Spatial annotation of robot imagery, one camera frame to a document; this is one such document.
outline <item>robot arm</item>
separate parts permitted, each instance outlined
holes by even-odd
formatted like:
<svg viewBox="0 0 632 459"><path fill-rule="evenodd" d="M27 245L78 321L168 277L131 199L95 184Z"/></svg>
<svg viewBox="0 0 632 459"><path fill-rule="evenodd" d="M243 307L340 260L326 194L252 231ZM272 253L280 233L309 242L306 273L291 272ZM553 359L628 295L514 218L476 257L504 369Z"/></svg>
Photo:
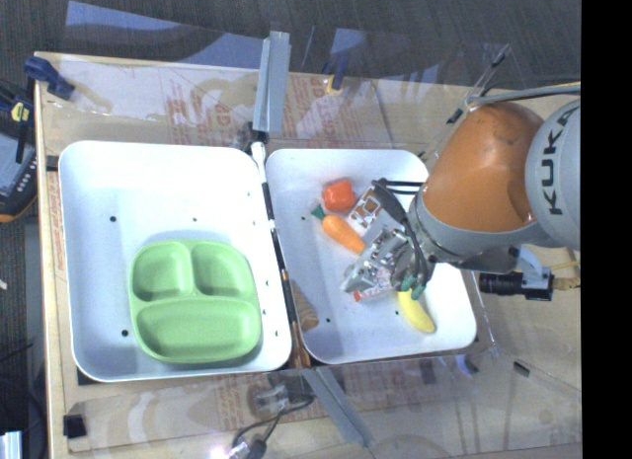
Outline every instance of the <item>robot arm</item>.
<svg viewBox="0 0 632 459"><path fill-rule="evenodd" d="M387 268L392 286L415 298L434 264L448 263L481 271L484 291L550 299L550 269L524 245L580 249L580 122L580 100L546 120L506 101L471 111L408 212L374 182L404 230L368 244L343 286L369 287Z"/></svg>

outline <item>metal bar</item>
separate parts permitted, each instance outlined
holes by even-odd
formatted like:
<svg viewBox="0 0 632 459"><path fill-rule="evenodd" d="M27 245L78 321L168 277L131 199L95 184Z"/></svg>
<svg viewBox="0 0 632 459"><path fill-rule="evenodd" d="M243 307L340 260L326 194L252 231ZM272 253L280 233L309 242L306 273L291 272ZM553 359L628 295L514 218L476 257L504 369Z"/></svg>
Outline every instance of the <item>metal bar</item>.
<svg viewBox="0 0 632 459"><path fill-rule="evenodd" d="M253 117L255 130L281 132L290 49L288 33L272 31L264 39Z"/></svg>
<svg viewBox="0 0 632 459"><path fill-rule="evenodd" d="M347 399L347 395L341 389L331 369L303 369L301 375L305 377L314 394L322 402L345 441L367 447L373 440L373 436Z"/></svg>

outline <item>yellow banana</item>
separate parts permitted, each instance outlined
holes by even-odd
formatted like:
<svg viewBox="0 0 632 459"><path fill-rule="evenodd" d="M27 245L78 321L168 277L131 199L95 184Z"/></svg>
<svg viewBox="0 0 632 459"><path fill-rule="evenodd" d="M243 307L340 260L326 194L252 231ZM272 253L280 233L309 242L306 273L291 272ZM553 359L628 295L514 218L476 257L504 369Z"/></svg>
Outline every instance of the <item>yellow banana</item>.
<svg viewBox="0 0 632 459"><path fill-rule="evenodd" d="M402 307L404 315L411 324L420 331L424 333L434 333L436 330L435 322L433 322L431 316L426 313L426 310L424 310L419 300L411 298L412 292L413 289L397 292L397 298L399 299L399 304Z"/></svg>

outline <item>green plate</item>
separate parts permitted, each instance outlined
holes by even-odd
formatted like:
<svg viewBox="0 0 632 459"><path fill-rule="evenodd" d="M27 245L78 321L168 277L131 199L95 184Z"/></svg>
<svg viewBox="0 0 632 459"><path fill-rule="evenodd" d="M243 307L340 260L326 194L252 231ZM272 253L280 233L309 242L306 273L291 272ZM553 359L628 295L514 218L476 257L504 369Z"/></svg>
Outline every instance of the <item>green plate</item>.
<svg viewBox="0 0 632 459"><path fill-rule="evenodd" d="M172 240L144 246L131 265L129 305L136 340L164 362L235 359L261 337L252 270L226 243Z"/></svg>

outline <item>toy carrot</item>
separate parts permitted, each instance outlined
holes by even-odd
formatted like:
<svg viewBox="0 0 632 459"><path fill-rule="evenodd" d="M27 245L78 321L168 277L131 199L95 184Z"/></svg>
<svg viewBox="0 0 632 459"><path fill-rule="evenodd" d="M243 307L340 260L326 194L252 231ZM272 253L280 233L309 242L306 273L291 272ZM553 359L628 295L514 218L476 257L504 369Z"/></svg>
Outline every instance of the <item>toy carrot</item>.
<svg viewBox="0 0 632 459"><path fill-rule="evenodd" d="M321 219L323 231L338 243L354 251L356 254L364 250L364 242L345 219L333 213L326 215L320 204L312 210L312 215Z"/></svg>
<svg viewBox="0 0 632 459"><path fill-rule="evenodd" d="M321 194L325 208L330 211L343 211L356 204L356 195L352 183L347 179L328 184Z"/></svg>

